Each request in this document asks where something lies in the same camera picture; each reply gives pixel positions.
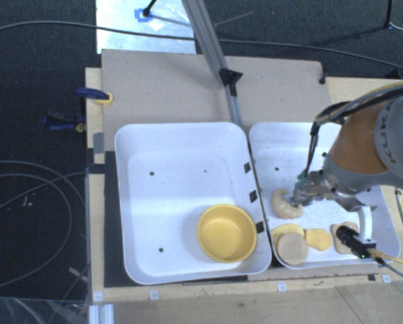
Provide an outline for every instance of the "yellow bowl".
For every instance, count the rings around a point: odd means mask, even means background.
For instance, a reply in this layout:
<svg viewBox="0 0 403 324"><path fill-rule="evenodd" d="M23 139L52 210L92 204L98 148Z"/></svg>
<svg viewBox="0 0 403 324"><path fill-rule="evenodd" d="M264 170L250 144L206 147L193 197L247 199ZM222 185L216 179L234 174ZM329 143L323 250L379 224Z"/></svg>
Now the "yellow bowl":
<svg viewBox="0 0 403 324"><path fill-rule="evenodd" d="M196 234L204 252L222 263L243 261L257 245L254 221L231 204L209 207L198 220Z"/></svg>

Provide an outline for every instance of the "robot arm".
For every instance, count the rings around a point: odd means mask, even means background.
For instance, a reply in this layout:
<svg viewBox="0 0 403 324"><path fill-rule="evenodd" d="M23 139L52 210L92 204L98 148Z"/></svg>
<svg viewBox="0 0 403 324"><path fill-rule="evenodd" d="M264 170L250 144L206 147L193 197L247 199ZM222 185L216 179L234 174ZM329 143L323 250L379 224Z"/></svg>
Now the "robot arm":
<svg viewBox="0 0 403 324"><path fill-rule="evenodd" d="M308 172L320 126L342 124L323 169ZM403 82L377 89L320 113L311 131L306 169L299 175L292 204L335 200L347 211L362 204L356 195L375 185L403 189Z"/></svg>

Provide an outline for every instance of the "blue tape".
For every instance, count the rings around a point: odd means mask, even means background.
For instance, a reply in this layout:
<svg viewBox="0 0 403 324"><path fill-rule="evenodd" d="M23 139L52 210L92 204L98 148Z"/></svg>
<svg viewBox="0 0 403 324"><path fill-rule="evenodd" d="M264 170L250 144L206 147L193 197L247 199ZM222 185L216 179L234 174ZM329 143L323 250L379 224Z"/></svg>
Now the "blue tape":
<svg viewBox="0 0 403 324"><path fill-rule="evenodd" d="M138 8L134 10L134 16L140 23L147 23L153 20L153 17L144 17L142 14L143 9Z"/></svg>

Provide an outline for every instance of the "tray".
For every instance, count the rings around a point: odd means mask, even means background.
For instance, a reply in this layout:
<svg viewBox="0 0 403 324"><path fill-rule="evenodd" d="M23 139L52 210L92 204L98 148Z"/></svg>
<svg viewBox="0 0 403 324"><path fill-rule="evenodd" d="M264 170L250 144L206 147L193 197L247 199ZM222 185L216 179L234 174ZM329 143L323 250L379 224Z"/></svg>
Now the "tray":
<svg viewBox="0 0 403 324"><path fill-rule="evenodd" d="M345 221L353 221L360 228L358 213L349 213L332 200L315 201L312 205L304 207L304 213L298 219L282 219L273 211L270 202L273 190L285 188L288 191L286 198L290 198L297 181L296 177L306 166L311 125L263 122L255 124L249 132L252 157L269 229L272 230L287 223L296 223L304 229L323 228L331 233L331 225ZM326 124L321 127L311 170L321 169L323 165L321 154L329 151L339 129L340 126L335 124ZM399 239L381 188L375 186L370 192L359 194L358 198L366 205L377 207L372 212L372 238L377 241L377 248L388 255L399 256ZM323 252L309 248L308 257L303 264L291 266L279 261L290 269L375 263L372 259L359 259L353 254L337 253L333 241L332 246Z"/></svg>
<svg viewBox="0 0 403 324"><path fill-rule="evenodd" d="M271 262L267 230L244 261L210 259L196 237L198 218L227 203L264 222L248 152L228 122L133 124L115 136L124 265L140 284L249 275Z"/></svg>

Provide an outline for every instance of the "black bracket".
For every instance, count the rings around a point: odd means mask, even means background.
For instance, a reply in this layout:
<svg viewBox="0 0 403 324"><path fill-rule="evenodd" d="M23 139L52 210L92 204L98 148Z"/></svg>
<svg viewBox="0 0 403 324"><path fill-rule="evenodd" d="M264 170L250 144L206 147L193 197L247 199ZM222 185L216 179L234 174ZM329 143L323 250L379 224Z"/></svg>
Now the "black bracket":
<svg viewBox="0 0 403 324"><path fill-rule="evenodd" d="M231 71L227 68L221 68L219 71L219 76L221 77L222 84L224 86L229 86L230 94L233 97L237 97L236 83L239 81L239 79L241 79L243 73Z"/></svg>

